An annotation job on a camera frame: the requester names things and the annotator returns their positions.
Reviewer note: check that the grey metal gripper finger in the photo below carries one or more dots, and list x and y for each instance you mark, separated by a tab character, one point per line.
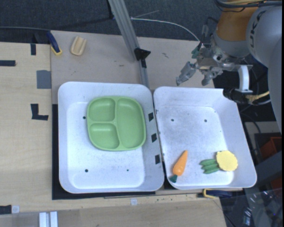
185	73
209	78

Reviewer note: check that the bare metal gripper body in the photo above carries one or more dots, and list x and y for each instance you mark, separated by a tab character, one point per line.
214	61

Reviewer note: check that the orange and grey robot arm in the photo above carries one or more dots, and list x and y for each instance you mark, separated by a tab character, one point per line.
262	32

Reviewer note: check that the white plastic tray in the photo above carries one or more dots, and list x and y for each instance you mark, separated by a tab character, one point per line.
109	169
194	136

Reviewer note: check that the green divided plate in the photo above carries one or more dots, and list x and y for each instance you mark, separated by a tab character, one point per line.
129	124

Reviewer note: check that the brown cardboard board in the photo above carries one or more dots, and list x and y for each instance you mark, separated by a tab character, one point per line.
101	65

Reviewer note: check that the yellow round toy biscuit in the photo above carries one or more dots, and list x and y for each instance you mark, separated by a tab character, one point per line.
227	161

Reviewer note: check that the green toy pea pods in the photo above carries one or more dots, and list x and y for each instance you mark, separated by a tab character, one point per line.
209	166

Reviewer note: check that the orange toy carrot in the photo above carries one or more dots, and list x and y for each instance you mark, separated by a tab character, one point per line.
181	165

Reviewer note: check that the black cylinder on white bracket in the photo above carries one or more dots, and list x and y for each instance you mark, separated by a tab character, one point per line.
245	79

